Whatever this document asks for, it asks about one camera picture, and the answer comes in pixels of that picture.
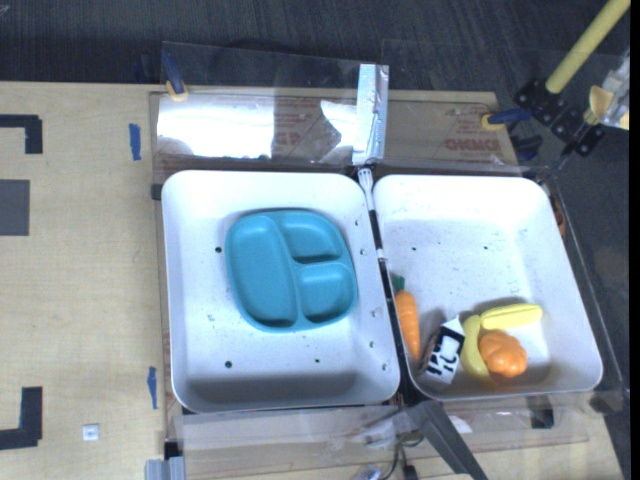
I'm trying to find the blue divided plate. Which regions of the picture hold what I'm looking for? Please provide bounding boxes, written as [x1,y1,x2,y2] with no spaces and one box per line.
[224,209,359,333]

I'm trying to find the orange toy carrot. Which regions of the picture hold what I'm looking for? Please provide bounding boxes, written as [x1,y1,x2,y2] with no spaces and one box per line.
[390,274,422,362]

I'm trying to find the white plastic tray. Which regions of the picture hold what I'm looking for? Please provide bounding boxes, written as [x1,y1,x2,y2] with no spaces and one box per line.
[160,169,402,414]
[372,173,604,402]

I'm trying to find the white and black carton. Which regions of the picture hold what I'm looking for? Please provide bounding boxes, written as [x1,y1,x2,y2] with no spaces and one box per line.
[423,314,467,385]

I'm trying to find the yellow banana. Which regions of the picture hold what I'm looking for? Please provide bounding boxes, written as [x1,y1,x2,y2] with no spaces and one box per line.
[460,313,494,382]

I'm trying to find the yellow toy bread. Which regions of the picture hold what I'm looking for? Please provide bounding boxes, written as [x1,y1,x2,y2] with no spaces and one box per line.
[479,303,544,331]

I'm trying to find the orange toy croissant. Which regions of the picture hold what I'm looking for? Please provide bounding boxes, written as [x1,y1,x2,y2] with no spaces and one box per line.
[478,329,529,380]

